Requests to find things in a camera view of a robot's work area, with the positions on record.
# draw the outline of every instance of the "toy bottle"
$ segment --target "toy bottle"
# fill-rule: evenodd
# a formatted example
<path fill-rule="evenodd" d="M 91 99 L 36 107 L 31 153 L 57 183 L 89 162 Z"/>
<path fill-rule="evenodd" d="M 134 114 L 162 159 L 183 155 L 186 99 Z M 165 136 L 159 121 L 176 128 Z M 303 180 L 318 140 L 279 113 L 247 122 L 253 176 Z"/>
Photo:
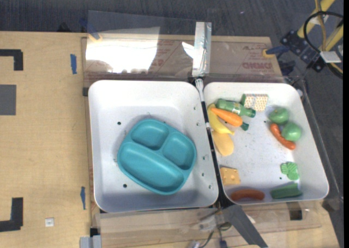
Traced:
<path fill-rule="evenodd" d="M 246 108 L 242 104 L 234 101 L 226 101 L 223 99 L 219 99 L 216 103 L 216 108 L 220 108 L 221 110 L 225 110 L 225 111 L 230 111 L 240 116 L 248 116 L 248 117 L 256 116 L 255 110 L 251 108 Z"/>

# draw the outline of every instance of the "wooden table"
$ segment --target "wooden table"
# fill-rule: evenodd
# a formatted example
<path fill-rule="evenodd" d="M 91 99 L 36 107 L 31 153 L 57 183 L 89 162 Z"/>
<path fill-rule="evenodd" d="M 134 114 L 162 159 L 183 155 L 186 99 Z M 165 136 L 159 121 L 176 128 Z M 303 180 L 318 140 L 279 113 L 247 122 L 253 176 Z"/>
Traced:
<path fill-rule="evenodd" d="M 16 115 L 0 116 L 0 221 L 10 220 L 11 199 L 23 198 L 23 226 L 19 231 L 0 232 L 1 247 L 78 247 L 79 238 L 89 235 L 84 37 L 78 33 L 0 32 L 1 49 L 20 49 L 24 54 L 23 71 L 14 71 L 12 57 L 0 57 L 0 84 L 16 85 Z M 76 56 L 77 74 L 73 74 L 70 55 Z M 269 247 L 338 247 L 320 202 L 317 211 L 320 227 L 262 236 Z M 54 218 L 54 226 L 46 227 L 46 218 Z M 231 246 L 245 245 L 239 236 L 226 240 Z M 207 247 L 219 247 L 218 241 L 213 239 Z"/>

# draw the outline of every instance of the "black tape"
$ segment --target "black tape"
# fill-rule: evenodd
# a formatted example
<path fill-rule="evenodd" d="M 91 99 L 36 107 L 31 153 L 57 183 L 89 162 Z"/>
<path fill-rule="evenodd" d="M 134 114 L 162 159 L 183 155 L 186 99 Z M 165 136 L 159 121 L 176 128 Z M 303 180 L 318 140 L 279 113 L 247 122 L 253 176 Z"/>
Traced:
<path fill-rule="evenodd" d="M 23 226 L 23 198 L 12 198 L 11 219 L 0 221 L 0 232 L 19 231 Z"/>
<path fill-rule="evenodd" d="M 0 50 L 0 56 L 13 56 L 14 71 L 23 70 L 23 52 L 21 50 Z"/>

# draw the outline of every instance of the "gray square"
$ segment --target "gray square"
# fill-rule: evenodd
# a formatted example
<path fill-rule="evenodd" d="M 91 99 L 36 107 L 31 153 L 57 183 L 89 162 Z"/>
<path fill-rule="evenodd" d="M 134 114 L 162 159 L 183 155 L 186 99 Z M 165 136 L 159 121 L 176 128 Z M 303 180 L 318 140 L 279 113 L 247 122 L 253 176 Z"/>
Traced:
<path fill-rule="evenodd" d="M 16 115 L 16 85 L 0 84 L 0 115 Z"/>

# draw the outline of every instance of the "white plastic tray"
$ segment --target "white plastic tray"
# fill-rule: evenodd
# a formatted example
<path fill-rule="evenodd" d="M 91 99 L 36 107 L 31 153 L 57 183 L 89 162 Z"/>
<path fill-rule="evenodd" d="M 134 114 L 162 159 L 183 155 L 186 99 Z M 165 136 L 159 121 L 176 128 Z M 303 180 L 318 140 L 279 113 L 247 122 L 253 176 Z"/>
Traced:
<path fill-rule="evenodd" d="M 220 167 L 236 168 L 240 174 L 241 184 L 224 186 L 226 196 L 230 199 L 234 191 L 254 188 L 266 194 L 264 200 L 235 203 L 261 204 L 325 198 L 329 190 L 327 177 L 298 92 L 283 83 L 212 82 L 204 88 L 204 99 L 208 106 L 219 98 L 240 101 L 244 93 L 268 94 L 268 106 L 265 112 L 257 112 L 255 118 L 243 117 L 250 124 L 248 131 L 229 127 L 236 131 L 231 136 L 234 142 L 232 155 L 223 157 L 216 150 Z M 287 108 L 290 120 L 302 127 L 302 137 L 293 151 L 282 146 L 269 130 L 268 114 L 278 106 Z M 270 190 L 291 183 L 280 170 L 280 165 L 288 161 L 298 166 L 300 179 L 295 182 L 303 194 L 294 198 L 272 199 Z"/>
<path fill-rule="evenodd" d="M 208 207 L 218 185 L 200 96 L 186 82 L 97 81 L 89 89 L 94 197 L 102 210 Z M 140 120 L 155 118 L 187 135 L 195 144 L 195 166 L 175 194 L 153 193 L 121 172 L 116 155 L 125 135 Z"/>

